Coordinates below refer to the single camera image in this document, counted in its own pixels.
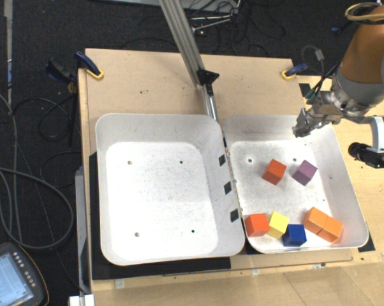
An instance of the black clamp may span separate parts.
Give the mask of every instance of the black clamp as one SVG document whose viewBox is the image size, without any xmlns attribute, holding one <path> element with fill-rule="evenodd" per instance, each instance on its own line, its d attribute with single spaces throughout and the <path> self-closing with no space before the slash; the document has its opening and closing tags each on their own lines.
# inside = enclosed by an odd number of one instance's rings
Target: black clamp
<svg viewBox="0 0 384 306">
<path fill-rule="evenodd" d="M 219 74 L 204 69 L 199 69 L 196 74 L 198 75 L 200 85 L 206 85 L 207 94 L 213 96 L 212 83 L 219 78 Z"/>
</svg>

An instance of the cube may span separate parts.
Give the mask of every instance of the cube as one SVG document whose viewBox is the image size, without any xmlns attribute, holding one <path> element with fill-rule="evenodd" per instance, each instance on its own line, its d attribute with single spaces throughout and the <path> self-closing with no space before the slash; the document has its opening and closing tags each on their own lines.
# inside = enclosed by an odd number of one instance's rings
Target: cube
<svg viewBox="0 0 384 306">
<path fill-rule="evenodd" d="M 272 159 L 265 169 L 262 178 L 271 182 L 273 185 L 277 185 L 282 179 L 284 172 L 286 171 L 287 166 L 275 159 Z"/>
<path fill-rule="evenodd" d="M 302 224 L 305 229 L 317 235 L 324 228 L 327 217 L 328 215 L 326 213 L 312 207 L 305 214 Z"/>
<path fill-rule="evenodd" d="M 327 216 L 324 228 L 317 235 L 328 242 L 334 242 L 341 236 L 342 230 L 343 223 L 341 221 Z"/>
<path fill-rule="evenodd" d="M 244 219 L 248 237 L 261 237 L 270 230 L 269 222 L 265 213 L 251 214 Z"/>
<path fill-rule="evenodd" d="M 307 160 L 304 160 L 300 166 L 295 170 L 293 178 L 300 184 L 305 186 L 310 182 L 317 171 L 317 167 L 313 166 Z"/>
<path fill-rule="evenodd" d="M 287 225 L 286 233 L 283 235 L 285 247 L 299 247 L 307 241 L 306 230 L 302 224 Z"/>
<path fill-rule="evenodd" d="M 286 216 L 273 211 L 270 216 L 269 226 L 270 230 L 267 232 L 268 235 L 274 238 L 280 238 L 287 230 L 289 218 Z"/>
</svg>

